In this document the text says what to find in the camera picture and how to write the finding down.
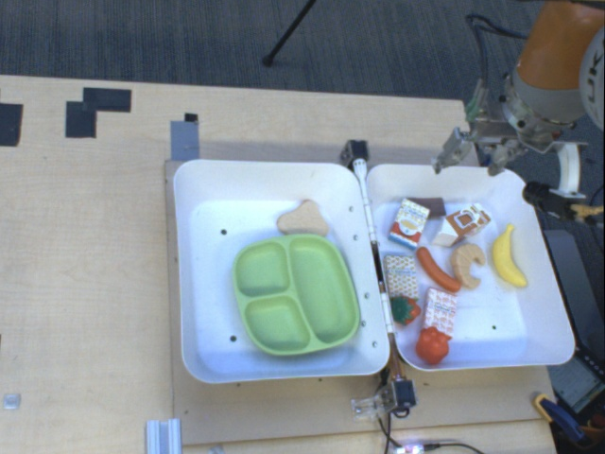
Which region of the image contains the yellow banana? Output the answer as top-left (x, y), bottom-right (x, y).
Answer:
top-left (492, 222), bottom-right (529, 288)

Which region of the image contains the white plastic tray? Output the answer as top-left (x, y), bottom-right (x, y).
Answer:
top-left (172, 159), bottom-right (392, 385)
top-left (366, 163), bottom-right (578, 373)

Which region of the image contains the white carton with orange pattern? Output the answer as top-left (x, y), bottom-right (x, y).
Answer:
top-left (421, 287), bottom-right (459, 339)
top-left (382, 253), bottom-right (421, 301)

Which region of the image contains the white orange and red carton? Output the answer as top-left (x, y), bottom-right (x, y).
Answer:
top-left (388, 198), bottom-right (432, 251)

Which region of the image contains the tan croissant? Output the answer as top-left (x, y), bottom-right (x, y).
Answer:
top-left (449, 242), bottom-right (488, 291)

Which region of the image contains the black cylinder on white bracket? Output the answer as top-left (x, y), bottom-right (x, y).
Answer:
top-left (522, 142), bottom-right (590, 218)

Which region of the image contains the white and brown carton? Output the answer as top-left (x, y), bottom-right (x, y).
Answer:
top-left (430, 202), bottom-right (493, 249)

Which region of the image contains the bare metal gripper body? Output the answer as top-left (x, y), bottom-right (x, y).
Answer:
top-left (465, 97), bottom-right (577, 155)

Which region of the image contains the red strawberry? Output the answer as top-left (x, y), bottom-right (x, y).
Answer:
top-left (389, 294), bottom-right (423, 327)

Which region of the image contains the tan bread slice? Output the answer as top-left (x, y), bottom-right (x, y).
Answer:
top-left (276, 199), bottom-right (331, 237)

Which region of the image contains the red bell pepper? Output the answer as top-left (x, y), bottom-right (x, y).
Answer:
top-left (415, 325), bottom-right (452, 366)

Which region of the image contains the black tripod leg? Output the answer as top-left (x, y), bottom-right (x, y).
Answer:
top-left (261, 0), bottom-right (340, 68)

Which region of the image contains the thin black and white rod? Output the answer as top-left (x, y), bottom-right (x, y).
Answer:
top-left (351, 157), bottom-right (406, 381)

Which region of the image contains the black block with thin wires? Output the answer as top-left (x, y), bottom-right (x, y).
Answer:
top-left (389, 378), bottom-right (419, 410)
top-left (341, 139), bottom-right (371, 164)

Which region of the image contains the orange sausage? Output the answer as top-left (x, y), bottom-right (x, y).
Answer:
top-left (415, 246), bottom-right (462, 294)

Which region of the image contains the green divided plate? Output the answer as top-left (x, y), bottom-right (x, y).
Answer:
top-left (231, 233), bottom-right (362, 358)

